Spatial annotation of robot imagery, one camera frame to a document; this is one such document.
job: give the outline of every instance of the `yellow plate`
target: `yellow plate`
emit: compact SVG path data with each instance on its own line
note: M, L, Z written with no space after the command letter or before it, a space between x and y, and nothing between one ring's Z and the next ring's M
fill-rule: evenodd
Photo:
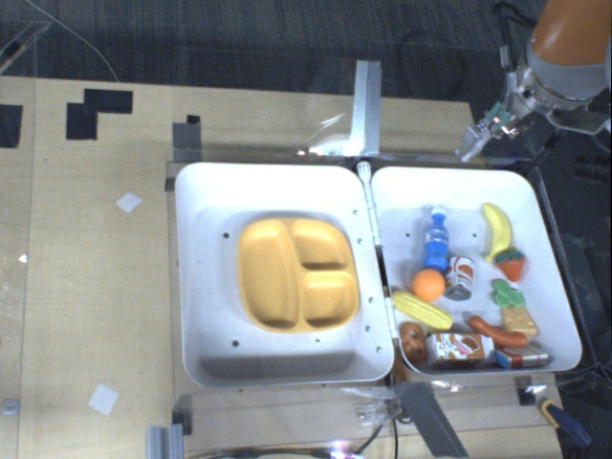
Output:
M353 253L329 223L305 218L251 223L238 240L237 265L245 311L266 330L329 330L359 308Z

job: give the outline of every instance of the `small box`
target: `small box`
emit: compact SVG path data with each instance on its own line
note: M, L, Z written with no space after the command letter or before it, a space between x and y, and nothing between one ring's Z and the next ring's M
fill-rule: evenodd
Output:
M548 363L546 352L534 345L524 347L501 347L495 350L497 363L505 369L522 369L523 367L539 367Z
M436 367L474 367L492 356L493 340L477 333L434 333L426 340L427 362Z

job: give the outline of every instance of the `hot dog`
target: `hot dog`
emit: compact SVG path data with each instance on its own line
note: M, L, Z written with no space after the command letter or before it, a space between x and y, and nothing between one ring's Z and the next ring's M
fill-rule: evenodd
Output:
M491 337L497 345L509 347L524 347L527 345L527 337L524 334L520 332L504 332L499 328L489 325L481 317L471 317L468 325L475 332Z

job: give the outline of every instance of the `cable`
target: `cable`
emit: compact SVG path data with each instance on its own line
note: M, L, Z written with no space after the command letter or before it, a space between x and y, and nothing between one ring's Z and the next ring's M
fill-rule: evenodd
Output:
M395 423L395 418L392 418L391 422L393 423L393 437L395 439L395 448L393 452L393 458L398 459L399 457L398 454L400 453L400 437L398 435L398 424Z
M503 12L504 9L511 11L513 15L506 15ZM536 22L534 19L523 15L514 5L509 4L508 2L496 2L493 5L492 12L497 15L497 20L499 22L499 31L501 32L502 40L501 47L506 47L508 49L508 58L510 63L504 67L504 71L510 72L515 67L515 59L512 46L512 35L510 33L510 26L508 25L508 22L514 22L515 24L528 29L532 29L536 25Z
M493 13L499 12L501 9L508 9L509 11L511 11L514 16L517 19L521 20L527 27L533 28L536 26L536 22L534 21L534 19L531 19L526 15L522 14L514 5L508 2L495 2L495 5L493 5Z
M330 453L322 448L245 448L234 452L217 455L198 454L188 455L187 459L258 459L267 455L294 454L314 457L315 459L329 459Z
M374 430L374 433L370 435L370 438L367 439L363 444L361 444L358 448L355 449L355 453L361 454L365 450L365 448L367 448L370 444L372 444L372 442L374 442L374 440L379 436L379 433L381 433L383 426L384 426L384 423L380 424L376 428L376 430Z
M119 77L117 76L117 73L115 73L115 69L111 66L111 64L108 62L108 60L104 57L104 55L100 52L100 50L94 46L91 42L89 42L87 39L85 39L82 35L80 35L79 33L77 33L77 31L73 31L71 28L69 28L66 24L64 24L63 22L60 22L59 20L57 20L55 17L53 17L50 13L48 13L47 11L44 11L43 9L41 9L40 7L38 7L32 0L23 0L24 2L30 4L32 7L34 7L37 11L41 12L43 15L49 17L51 20L53 20L59 27L65 29L66 31L68 31L70 34L72 34L74 37L76 37L77 39L81 40L82 42L84 42L87 46L89 46L92 50L94 50L94 52L96 53L96 55L98 55L98 57L104 62L104 64L106 65L106 67L108 68L108 70L111 72L111 75L113 76L113 78L115 79L115 81L119 82Z

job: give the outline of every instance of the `soda can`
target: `soda can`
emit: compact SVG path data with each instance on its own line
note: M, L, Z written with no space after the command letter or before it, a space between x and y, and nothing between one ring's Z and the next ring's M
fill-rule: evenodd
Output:
M452 256L448 260L445 279L444 296L455 301L469 299L474 282L474 262L466 256Z

